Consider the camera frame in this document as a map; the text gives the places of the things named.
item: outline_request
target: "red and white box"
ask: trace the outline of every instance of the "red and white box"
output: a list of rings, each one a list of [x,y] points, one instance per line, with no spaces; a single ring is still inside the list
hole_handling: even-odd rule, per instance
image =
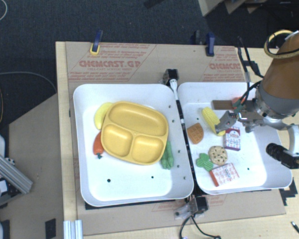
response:
[[[228,163],[219,167],[216,167],[209,171],[211,178],[216,187],[225,183],[231,182],[239,178],[239,175],[233,165]]]
[[[241,149],[240,130],[238,127],[228,128],[224,135],[224,148],[238,151]]]

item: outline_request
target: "green clover-shaped toy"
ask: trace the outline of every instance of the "green clover-shaped toy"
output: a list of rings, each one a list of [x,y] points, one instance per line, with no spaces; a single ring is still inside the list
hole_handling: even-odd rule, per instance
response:
[[[201,153],[199,155],[199,158],[196,160],[196,164],[198,167],[205,168],[208,172],[214,167],[214,164],[209,160],[209,155],[206,153]]]

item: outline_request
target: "black floor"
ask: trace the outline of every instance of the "black floor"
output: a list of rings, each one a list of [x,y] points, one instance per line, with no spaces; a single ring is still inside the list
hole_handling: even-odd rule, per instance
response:
[[[269,0],[249,14],[243,6],[228,14],[221,3],[203,17],[198,0],[4,0],[0,21],[0,73],[27,71],[56,85],[56,41],[190,44],[199,30],[213,32],[216,45],[263,47],[279,29],[299,30],[299,0]],[[4,13],[0,0],[0,17]],[[34,75],[0,75],[4,113],[0,127],[34,108],[55,91]]]

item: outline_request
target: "blue clamp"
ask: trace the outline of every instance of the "blue clamp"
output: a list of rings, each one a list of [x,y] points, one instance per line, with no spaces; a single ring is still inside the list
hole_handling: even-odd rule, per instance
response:
[[[214,44],[215,44],[215,35],[212,32],[209,32],[206,35],[206,56],[213,57],[214,54]]]
[[[102,36],[103,36],[103,30],[99,29],[96,32],[94,43],[92,43],[91,48],[90,48],[90,53],[92,55],[94,55],[94,56],[99,54],[99,51],[100,51],[100,45],[99,45],[99,43],[102,40]]]

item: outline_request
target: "white wire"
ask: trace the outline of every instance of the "white wire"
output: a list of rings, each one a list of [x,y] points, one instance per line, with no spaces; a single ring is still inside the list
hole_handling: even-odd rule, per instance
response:
[[[0,20],[2,20],[2,19],[5,17],[6,13],[8,12],[8,5],[6,4],[6,2],[5,2],[4,0],[1,0],[1,1],[4,3],[4,6],[5,6],[5,12],[4,12],[4,14],[1,16]]]

